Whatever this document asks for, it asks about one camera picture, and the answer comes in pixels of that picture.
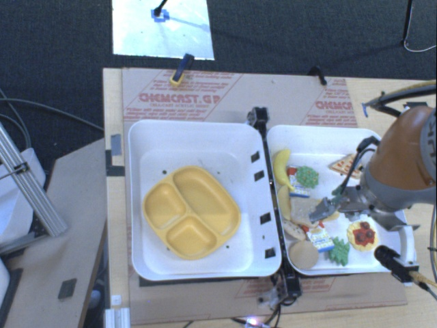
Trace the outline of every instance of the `black fabric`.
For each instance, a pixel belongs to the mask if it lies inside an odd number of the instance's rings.
[[[192,69],[307,74],[319,65],[325,76],[436,77],[436,49],[409,53],[400,44],[408,0],[207,2],[215,61],[195,61]],[[0,87],[11,98],[103,126],[103,68],[176,68],[179,62],[113,55],[111,13],[111,0],[0,0]],[[436,43],[436,0],[414,0],[411,28],[411,48]],[[102,137],[59,115],[16,108],[46,169]],[[0,114],[11,115],[2,102]],[[22,146],[20,133],[2,123]]]

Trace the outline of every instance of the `toy pasta with red sauce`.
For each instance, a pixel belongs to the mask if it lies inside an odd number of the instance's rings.
[[[369,251],[378,244],[378,235],[366,221],[356,221],[348,228],[348,240],[359,251]]]

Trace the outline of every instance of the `yellow plate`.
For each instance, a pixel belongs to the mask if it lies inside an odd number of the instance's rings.
[[[188,260],[211,254],[241,222],[234,199],[214,176],[194,165],[153,186],[144,197],[143,214],[168,248]]]

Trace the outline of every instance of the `yellow divided plate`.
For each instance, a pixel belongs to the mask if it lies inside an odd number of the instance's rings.
[[[241,222],[234,199],[209,172],[194,165],[153,186],[144,197],[143,214],[168,248],[187,260],[211,254]]]

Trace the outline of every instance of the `toy banana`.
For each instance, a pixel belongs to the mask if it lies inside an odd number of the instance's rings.
[[[290,157],[290,150],[280,150],[273,161],[273,174],[277,183],[288,186],[291,192],[294,191],[293,185],[287,176],[287,162]]]

